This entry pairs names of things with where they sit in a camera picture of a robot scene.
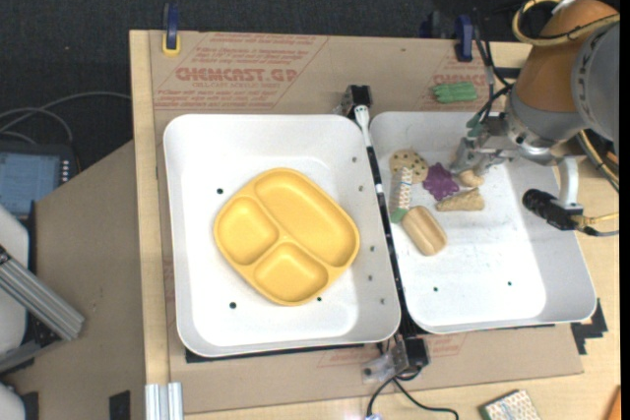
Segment yellow divided plate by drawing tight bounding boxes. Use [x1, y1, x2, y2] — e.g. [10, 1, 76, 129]
[212, 166, 362, 308]

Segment purple grapes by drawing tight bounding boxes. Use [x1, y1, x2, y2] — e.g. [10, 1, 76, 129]
[421, 162, 461, 203]

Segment green asparagus bundle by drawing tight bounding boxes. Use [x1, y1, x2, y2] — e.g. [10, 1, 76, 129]
[431, 81, 479, 105]

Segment black block with thin wires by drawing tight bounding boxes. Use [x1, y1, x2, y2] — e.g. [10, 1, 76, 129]
[339, 84, 373, 117]
[392, 335, 431, 371]

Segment brown cardboard board red print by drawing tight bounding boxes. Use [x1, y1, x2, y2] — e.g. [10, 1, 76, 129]
[147, 30, 599, 415]

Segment patterned packet with green edge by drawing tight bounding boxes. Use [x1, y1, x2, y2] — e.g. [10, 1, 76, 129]
[478, 389, 545, 420]

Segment beige patterned wedge green end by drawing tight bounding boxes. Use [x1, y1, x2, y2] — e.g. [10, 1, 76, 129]
[390, 166, 415, 225]

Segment tan hot dog bun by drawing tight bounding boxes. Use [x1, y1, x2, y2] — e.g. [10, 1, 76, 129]
[400, 205, 449, 258]

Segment tan waffle cone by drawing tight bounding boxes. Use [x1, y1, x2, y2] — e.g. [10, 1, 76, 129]
[434, 186, 486, 214]

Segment tan chocolate chip biscuit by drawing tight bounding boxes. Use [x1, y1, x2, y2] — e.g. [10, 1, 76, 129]
[389, 148, 430, 185]

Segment thin black and white rod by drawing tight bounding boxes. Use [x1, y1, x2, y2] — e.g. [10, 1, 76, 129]
[353, 104, 410, 341]

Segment white plastic tray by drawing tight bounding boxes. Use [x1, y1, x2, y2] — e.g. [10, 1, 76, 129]
[162, 112, 403, 358]
[367, 110, 599, 335]

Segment black cylinder on white bracket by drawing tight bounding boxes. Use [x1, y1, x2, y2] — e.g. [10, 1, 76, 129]
[522, 155, 585, 231]

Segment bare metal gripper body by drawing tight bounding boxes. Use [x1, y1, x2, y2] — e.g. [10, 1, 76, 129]
[464, 113, 568, 166]

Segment small tan toy bread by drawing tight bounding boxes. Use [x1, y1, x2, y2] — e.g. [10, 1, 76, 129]
[457, 167, 486, 189]

